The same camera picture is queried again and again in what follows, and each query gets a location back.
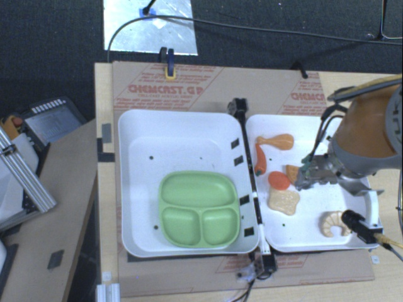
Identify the black cylinder on white bracket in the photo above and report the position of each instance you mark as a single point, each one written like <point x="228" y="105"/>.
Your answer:
<point x="357" y="222"/>

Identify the orange toy pizza slice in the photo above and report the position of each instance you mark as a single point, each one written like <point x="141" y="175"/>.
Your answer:
<point x="292" y="172"/>

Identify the orange toy carrot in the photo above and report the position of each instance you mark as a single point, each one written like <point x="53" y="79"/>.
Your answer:
<point x="261" y="160"/>

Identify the white plastic tray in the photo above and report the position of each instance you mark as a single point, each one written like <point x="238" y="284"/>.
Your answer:
<point x="302" y="234"/>
<point x="176" y="143"/>

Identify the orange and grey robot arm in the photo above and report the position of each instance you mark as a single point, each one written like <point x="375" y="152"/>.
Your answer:
<point x="365" y="131"/>

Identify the orange toy chicken drumstick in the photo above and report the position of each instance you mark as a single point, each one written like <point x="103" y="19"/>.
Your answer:
<point x="278" y="142"/>

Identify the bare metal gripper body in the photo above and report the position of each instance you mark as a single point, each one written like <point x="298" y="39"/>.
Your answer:
<point x="324" y="168"/>

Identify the beige toy bread slice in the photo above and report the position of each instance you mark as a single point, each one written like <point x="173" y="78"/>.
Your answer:
<point x="283" y="201"/>

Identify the green divided plate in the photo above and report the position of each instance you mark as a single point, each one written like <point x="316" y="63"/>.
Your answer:
<point x="196" y="197"/>

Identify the thin black and white rod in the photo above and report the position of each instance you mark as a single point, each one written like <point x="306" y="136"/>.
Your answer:
<point x="252" y="175"/>

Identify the beige toy croissant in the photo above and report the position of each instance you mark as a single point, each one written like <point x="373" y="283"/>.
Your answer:
<point x="332" y="222"/>

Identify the brown cardboard board red print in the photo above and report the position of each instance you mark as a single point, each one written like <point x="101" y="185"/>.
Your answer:
<point x="195" y="87"/>

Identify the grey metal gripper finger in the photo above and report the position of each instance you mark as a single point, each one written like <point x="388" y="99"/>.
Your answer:
<point x="303" y="181"/>

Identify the red-orange round toy fruit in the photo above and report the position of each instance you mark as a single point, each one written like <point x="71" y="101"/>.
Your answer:
<point x="278" y="180"/>

